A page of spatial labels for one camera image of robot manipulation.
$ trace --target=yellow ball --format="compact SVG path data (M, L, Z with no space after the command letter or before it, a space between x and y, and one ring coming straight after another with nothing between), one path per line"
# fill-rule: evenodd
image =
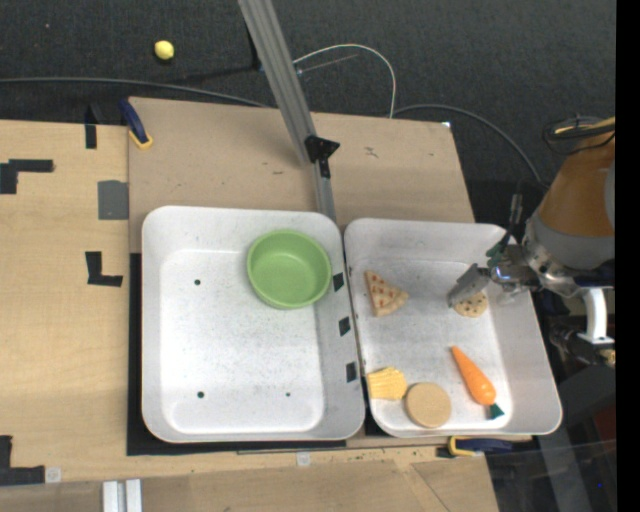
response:
M175 49L169 41L158 41L153 49L156 52L156 56L162 60L172 59L175 54Z

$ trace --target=orange carrot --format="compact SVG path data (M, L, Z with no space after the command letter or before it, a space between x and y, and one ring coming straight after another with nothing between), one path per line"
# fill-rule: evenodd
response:
M469 357L455 345L451 347L451 352L456 360L458 369L462 374L467 389L476 402L489 407L491 419L497 418L504 414L496 402L496 388L493 387L491 381L478 368L478 366Z

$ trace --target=black mark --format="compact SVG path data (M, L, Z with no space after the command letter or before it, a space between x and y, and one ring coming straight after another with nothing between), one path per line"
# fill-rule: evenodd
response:
M347 365L347 382L352 382L358 378L358 370L356 363L349 363Z
M11 439L11 436L0 436L0 487L44 483L44 466L11 467Z
M87 270L89 279L87 284L97 284L102 286L122 286L122 276L105 276L102 274L102 253L99 251L85 252L87 259Z
M344 274L340 272L333 276L333 291L337 292L340 288L344 286Z
M348 316L345 316L340 322L338 322L340 328L340 336L344 336L351 330L351 321Z
M84 125L84 147L86 149L98 148L98 135L94 124Z
M0 164L0 194L15 194L18 172L53 172L53 160L15 160Z
M373 149L374 149L374 148L365 147L364 149L366 149L366 150L367 150L367 156L373 156L373 157L375 157L375 158L378 158L378 155L376 155L376 154L373 152Z

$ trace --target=toy pizza slice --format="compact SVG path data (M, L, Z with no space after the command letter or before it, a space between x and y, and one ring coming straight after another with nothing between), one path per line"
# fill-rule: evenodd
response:
M396 286L391 286L378 273L367 270L364 276L375 316L393 313L407 302L409 294Z

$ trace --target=green bowl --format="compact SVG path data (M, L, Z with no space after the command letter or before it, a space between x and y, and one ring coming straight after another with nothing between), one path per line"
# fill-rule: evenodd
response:
M331 262L310 236L290 229L262 235L247 255L249 281L258 297L280 309L313 304L331 281Z

